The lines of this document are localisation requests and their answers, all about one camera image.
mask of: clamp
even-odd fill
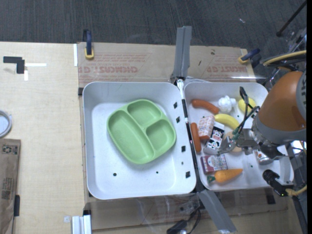
[[[252,59],[259,52],[260,52],[260,49],[254,49],[254,50],[248,52],[246,55],[240,56],[238,58],[238,61],[239,61],[240,64],[245,64],[245,63],[248,62],[249,59]]]
[[[82,35],[82,41],[86,41],[87,42],[87,46],[84,49],[84,55],[86,57],[86,59],[88,60],[92,60],[94,58],[94,51],[92,48],[92,41],[91,41],[91,31],[88,29],[84,29],[83,30],[83,35]]]

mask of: wooden table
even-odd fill
[[[69,234],[71,216],[85,205],[78,69],[74,44],[0,42],[2,56],[22,57],[28,80],[16,65],[0,62],[0,108],[12,116],[6,138],[21,140],[20,212],[15,234]],[[293,202],[285,210],[232,217],[240,233],[300,233]],[[103,233],[153,233],[148,227]],[[210,219],[194,233],[219,233]]]

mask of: white tray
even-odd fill
[[[264,86],[255,82],[191,82],[184,88],[184,94],[186,98],[186,104],[188,109],[189,122],[196,122],[198,124],[199,119],[203,116],[210,116],[212,113],[205,109],[194,108],[192,106],[192,99],[202,99],[211,102],[217,106],[218,100],[221,97],[228,95],[230,98],[235,98],[238,102],[241,99],[239,94],[239,87],[242,86],[247,95],[254,99],[256,105],[261,106],[266,98],[268,91]],[[243,113],[238,108],[238,104],[230,111],[231,116],[236,118],[238,122],[241,122],[244,118]],[[249,118],[244,128],[251,128],[252,118]],[[225,134],[232,131],[229,127],[225,126]],[[287,154],[285,148],[280,148],[280,152]],[[225,158],[228,164],[228,168],[243,168],[243,173],[237,178],[228,181],[226,183],[219,184],[216,181],[208,183],[207,175],[202,171],[200,157],[206,155],[201,151],[196,155],[198,162],[198,169],[200,179],[203,185],[212,191],[229,191],[238,189],[251,189],[251,188],[263,188],[269,187],[267,182],[263,179],[262,174],[266,169],[280,174],[280,162],[274,161],[269,165],[258,165],[254,154],[245,155],[244,152],[239,153],[226,153]],[[293,180],[293,169],[291,167],[290,181]]]
[[[137,99],[149,99],[158,105],[176,131],[174,146],[144,165],[129,162],[106,129],[107,118],[114,110]],[[180,195],[194,189],[194,163],[176,86],[166,82],[92,82],[83,90],[83,109],[87,186],[94,197]]]

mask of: yellow banana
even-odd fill
[[[229,126],[230,128],[232,128],[233,130],[238,127],[239,122],[237,121],[237,119],[235,119],[233,116],[227,115],[227,114],[218,114],[214,116],[215,121]]]
[[[249,99],[249,104],[250,104],[252,107],[255,107],[255,106],[256,106],[255,101],[254,101],[253,99],[251,99],[251,98],[248,98],[248,99]],[[245,113],[246,105],[245,105],[245,102],[244,102],[243,99],[240,99],[240,100],[238,101],[238,107],[239,107],[239,109],[240,109],[243,113]],[[247,112],[250,113],[250,111],[251,111],[251,108],[248,107]]]

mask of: brown paper bag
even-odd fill
[[[20,140],[0,139],[0,234],[13,231]]]

